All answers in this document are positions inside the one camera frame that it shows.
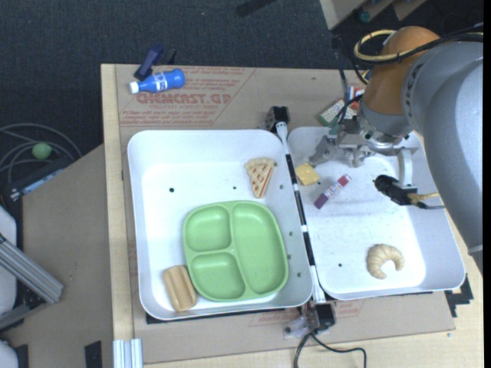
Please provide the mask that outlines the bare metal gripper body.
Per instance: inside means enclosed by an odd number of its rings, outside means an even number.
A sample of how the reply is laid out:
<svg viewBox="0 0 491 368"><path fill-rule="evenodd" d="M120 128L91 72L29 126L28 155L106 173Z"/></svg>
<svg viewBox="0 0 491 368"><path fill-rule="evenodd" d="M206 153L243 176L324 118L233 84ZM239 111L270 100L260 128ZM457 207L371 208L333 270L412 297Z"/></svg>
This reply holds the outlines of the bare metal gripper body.
<svg viewBox="0 0 491 368"><path fill-rule="evenodd" d="M394 155L396 146L410 132L410 124L403 117L354 117L342 120L335 128L338 148L385 156Z"/></svg>

